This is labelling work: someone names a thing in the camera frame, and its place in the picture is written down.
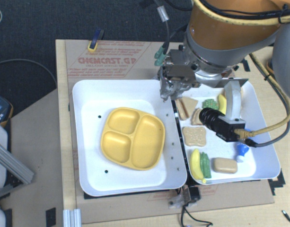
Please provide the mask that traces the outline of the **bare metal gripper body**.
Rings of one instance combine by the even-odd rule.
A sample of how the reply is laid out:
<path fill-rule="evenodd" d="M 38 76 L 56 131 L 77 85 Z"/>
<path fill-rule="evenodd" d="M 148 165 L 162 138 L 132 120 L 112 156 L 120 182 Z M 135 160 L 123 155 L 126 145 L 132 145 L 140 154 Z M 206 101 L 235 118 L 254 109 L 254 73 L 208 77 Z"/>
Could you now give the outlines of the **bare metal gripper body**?
<path fill-rule="evenodd" d="M 216 87 L 221 80 L 221 73 L 229 70 L 230 59 L 220 50 L 206 48 L 171 50 L 166 57 L 164 65 L 159 70 L 159 79 L 172 80 L 185 79 L 193 86 L 201 84 Z"/>

